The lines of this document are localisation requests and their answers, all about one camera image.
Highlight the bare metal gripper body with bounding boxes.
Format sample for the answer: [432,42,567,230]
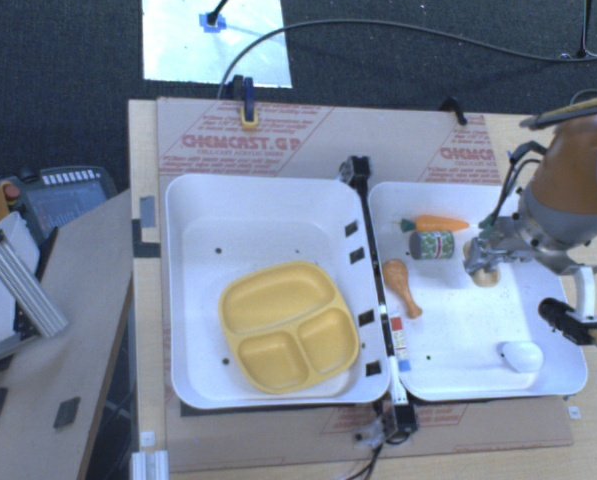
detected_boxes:
[476,216,597,276]

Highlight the beige round toy food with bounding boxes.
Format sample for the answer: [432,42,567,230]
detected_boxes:
[471,266,502,288]

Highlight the small green and white can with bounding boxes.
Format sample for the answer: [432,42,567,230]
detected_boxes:
[408,229,456,261]

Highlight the orange carrot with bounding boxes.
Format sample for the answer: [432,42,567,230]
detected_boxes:
[399,214,472,234]

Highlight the white plastic tray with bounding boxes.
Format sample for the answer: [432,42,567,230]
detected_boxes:
[165,172,392,410]
[368,181,589,402]

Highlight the brown chicken drumstick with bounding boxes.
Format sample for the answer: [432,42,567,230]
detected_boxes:
[381,259,424,320]

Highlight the white egg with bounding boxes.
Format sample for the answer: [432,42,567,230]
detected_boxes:
[500,341,545,374]

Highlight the thin black and white rod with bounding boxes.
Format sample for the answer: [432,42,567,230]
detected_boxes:
[353,163,410,410]

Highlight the red white blue packet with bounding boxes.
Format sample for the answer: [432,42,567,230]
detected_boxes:
[390,316,412,373]

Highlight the yellow divided plate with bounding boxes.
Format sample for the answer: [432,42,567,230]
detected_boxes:
[218,260,361,395]

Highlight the brown cardboard board red print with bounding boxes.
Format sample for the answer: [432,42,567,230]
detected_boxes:
[156,96,575,473]

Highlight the black cylinder on white bracket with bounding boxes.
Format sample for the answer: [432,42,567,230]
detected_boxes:
[537,264,597,347]

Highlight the black block with thin wires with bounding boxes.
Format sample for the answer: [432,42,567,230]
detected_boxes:
[338,155,372,185]
[381,403,420,445]

